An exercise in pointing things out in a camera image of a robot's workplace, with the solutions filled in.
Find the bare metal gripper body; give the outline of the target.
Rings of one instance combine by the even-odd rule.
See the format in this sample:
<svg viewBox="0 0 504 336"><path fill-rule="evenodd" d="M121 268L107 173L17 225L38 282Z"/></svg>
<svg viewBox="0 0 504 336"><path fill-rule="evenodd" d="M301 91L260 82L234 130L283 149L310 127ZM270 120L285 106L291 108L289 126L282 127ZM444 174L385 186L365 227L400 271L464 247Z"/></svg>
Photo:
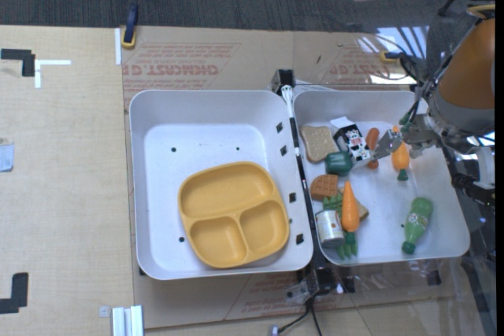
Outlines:
<svg viewBox="0 0 504 336"><path fill-rule="evenodd" d="M424 150L435 147L453 150L469 155L477 152L479 146L472 144L472 135L433 113L417 114L412 123L402 126L406 131L402 140L410 146L411 158L420 157Z"/></svg>

